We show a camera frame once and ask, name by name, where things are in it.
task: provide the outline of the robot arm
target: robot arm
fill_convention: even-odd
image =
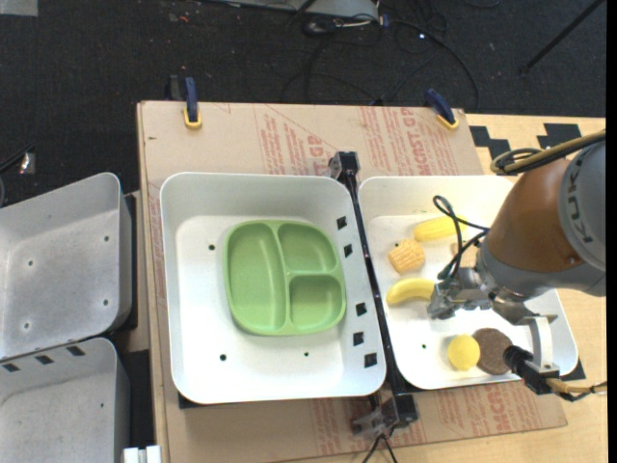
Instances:
[[[581,151],[566,160],[574,150]],[[492,226],[478,235],[475,266],[440,276],[428,314],[448,319],[479,307],[529,326],[533,354],[510,347],[504,360],[543,394],[550,392],[546,379],[558,382],[549,327],[555,317],[534,313],[527,301],[552,288],[606,294],[605,131],[534,153],[510,169],[498,161],[494,171],[523,174]]]

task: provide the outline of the cable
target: cable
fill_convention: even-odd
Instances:
[[[439,211],[452,219],[454,223],[454,228],[456,229],[458,251],[454,258],[452,258],[452,260],[437,275],[440,280],[447,280],[453,278],[454,276],[456,276],[456,273],[458,273],[459,268],[461,267],[461,259],[463,257],[463,253],[471,245],[475,245],[480,240],[480,238],[485,236],[489,232],[489,228],[483,227],[481,225],[476,225],[475,223],[470,223],[463,218],[459,218],[454,212],[452,204],[450,204],[450,202],[444,196],[435,196],[433,198],[433,204]],[[481,230],[481,233],[477,234],[474,238],[470,239],[465,245],[463,245],[463,233],[461,232],[461,223],[467,225],[468,227]]]
[[[592,386],[573,386],[562,381],[561,379],[548,378],[547,384],[554,392],[564,394],[581,393],[596,395],[599,393],[606,393],[608,391],[608,381],[594,384]]]
[[[34,146],[35,143],[28,143],[21,150],[16,151],[14,154],[3,160],[2,163],[0,163],[0,174],[7,170],[9,167],[11,167],[13,164],[15,164],[19,160],[19,158],[21,158],[21,156],[23,156],[29,150],[32,150]]]
[[[357,15],[352,15],[350,18],[356,18],[356,17],[365,17],[367,15],[365,14],[357,14]],[[304,97],[305,97],[305,102],[310,102],[310,97],[309,97],[309,85],[310,85],[310,79],[313,75],[321,75],[321,76],[326,76],[326,77],[331,77],[334,80],[347,84],[351,87],[353,87],[354,89],[363,92],[365,95],[367,95],[368,97],[370,97],[371,99],[375,99],[375,95],[371,94],[370,92],[364,90],[363,88],[356,86],[355,84],[352,84],[349,81],[345,81],[344,79],[341,79],[339,77],[335,77],[333,75],[330,74],[326,74],[326,73],[319,73],[319,72],[314,72],[313,68],[315,63],[317,62],[317,59],[332,45],[334,44],[339,44],[339,45],[355,45],[355,46],[361,46],[361,47],[372,47],[374,45],[376,45],[377,43],[380,42],[381,40],[381,36],[382,36],[382,27],[381,26],[377,26],[376,28],[379,31],[378,37],[377,39],[375,39],[374,41],[370,41],[370,42],[354,42],[354,41],[341,41],[341,40],[335,40],[335,35],[324,35],[322,37],[321,42],[319,43],[319,45],[312,50],[312,52],[310,53],[309,57],[307,58],[306,62],[304,63],[302,69],[295,73],[294,75],[292,75],[291,77],[288,77],[286,82],[283,84],[282,90],[280,92],[280,97],[279,97],[279,101],[280,102],[284,102],[284,95],[286,93],[286,91],[289,89],[289,87],[291,86],[291,84],[297,80],[300,77],[304,76]]]
[[[477,86],[475,80],[473,79],[473,75],[469,71],[469,68],[467,67],[467,64],[463,61],[463,59],[461,57],[459,57],[459,55],[449,45],[447,45],[444,41],[442,41],[439,38],[437,38],[435,35],[429,33],[428,31],[426,31],[425,29],[422,29],[420,26],[414,24],[413,22],[409,22],[407,20],[393,20],[392,24],[408,26],[408,27],[411,27],[413,29],[416,29],[417,31],[419,31],[420,33],[423,33],[428,38],[430,38],[431,40],[433,40],[434,42],[436,42],[437,44],[439,44],[440,46],[445,48],[447,51],[449,51],[452,54],[452,56],[456,59],[456,61],[459,64],[461,64],[461,66],[463,67],[463,70],[465,71],[465,73],[467,74],[469,80],[471,81],[471,85],[473,86],[473,89],[475,90],[475,97],[476,97],[475,109],[477,110],[479,108],[479,105],[480,105],[480,90],[478,89],[478,86]]]
[[[388,441],[388,439],[392,435],[393,430],[394,430],[394,427],[392,428],[392,431],[390,432],[389,436],[386,436],[386,434],[379,434],[375,438],[375,441],[373,441],[373,444],[370,447],[370,449],[368,450],[368,453],[366,454],[364,459],[362,460],[362,463],[366,463],[371,458],[371,456],[373,455],[373,453],[375,452],[375,450],[379,446],[379,442],[380,441],[384,441],[384,444],[386,445],[386,449],[388,450],[389,455],[392,458],[392,463],[398,463],[398,460],[396,459],[396,456],[394,455],[394,451],[392,450],[392,447],[391,447],[391,445],[389,444],[389,441]]]
[[[427,60],[422,62],[418,67],[414,68],[414,70],[412,70],[411,72],[406,74],[404,77],[402,77],[394,85],[394,87],[390,91],[389,95],[383,94],[380,97],[382,104],[386,104],[387,102],[392,101],[396,97],[396,95],[398,94],[399,90],[405,85],[405,83],[407,81],[409,81],[414,75],[416,75],[419,71],[421,71],[423,68],[425,68],[428,64],[430,64],[433,61],[433,59],[437,55],[438,51],[439,50],[434,51],[433,54]]]
[[[594,134],[577,137],[572,141],[561,143],[547,150],[536,150],[532,148],[510,150],[497,156],[493,160],[491,163],[491,171],[501,175],[518,175],[547,165],[577,150],[582,150],[583,148],[599,143],[605,140],[605,138],[606,129],[603,129]]]
[[[2,177],[0,177],[0,207],[4,204],[4,196],[7,193],[6,187],[4,186],[4,181],[2,181]]]

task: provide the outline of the white tray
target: white tray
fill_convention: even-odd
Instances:
[[[0,209],[0,360],[121,326],[131,222],[109,173]]]
[[[496,176],[374,177],[359,189],[362,218],[396,364],[405,379],[418,388],[429,390],[520,379],[512,373],[489,375],[480,368],[455,370],[447,360],[446,348],[454,336],[491,327],[505,333],[514,344],[532,350],[528,327],[513,326],[493,311],[459,311],[453,318],[432,320],[426,302],[389,306],[386,301],[388,290],[399,279],[419,277],[436,282],[438,273],[452,259],[450,246],[456,241],[454,236],[423,242],[426,262],[415,272],[401,276],[388,261],[388,252],[394,244],[411,237],[417,223],[443,216],[433,205],[434,196],[446,197],[454,211],[470,222],[490,227],[511,187],[510,180]],[[476,233],[477,230],[467,228],[464,237],[469,239]],[[526,305],[536,313],[558,316],[550,326],[553,361],[562,375],[571,372],[577,366],[577,345],[556,291],[549,291]]]
[[[215,404],[369,395],[382,386],[381,333],[344,186],[327,177],[185,173],[165,181],[160,200],[172,375],[182,395]],[[304,221],[332,239],[347,297],[334,328],[265,337],[234,323],[221,251],[234,225],[254,219]]]
[[[0,462],[120,463],[129,385],[102,338],[0,363]]]

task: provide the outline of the brown cookie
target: brown cookie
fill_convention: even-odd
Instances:
[[[510,339],[495,328],[482,328],[473,333],[480,345],[480,360],[477,366],[491,375],[501,375],[510,368],[503,362],[503,352],[512,344]]]

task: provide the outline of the blue clamp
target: blue clamp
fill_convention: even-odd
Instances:
[[[459,121],[454,117],[452,108],[448,102],[434,89],[429,89],[424,93],[426,102],[437,112],[437,120],[449,129],[454,130],[459,126]]]
[[[197,103],[197,89],[193,77],[184,79],[186,87],[186,108],[183,110],[184,124],[188,128],[197,129],[201,127],[200,106]]]

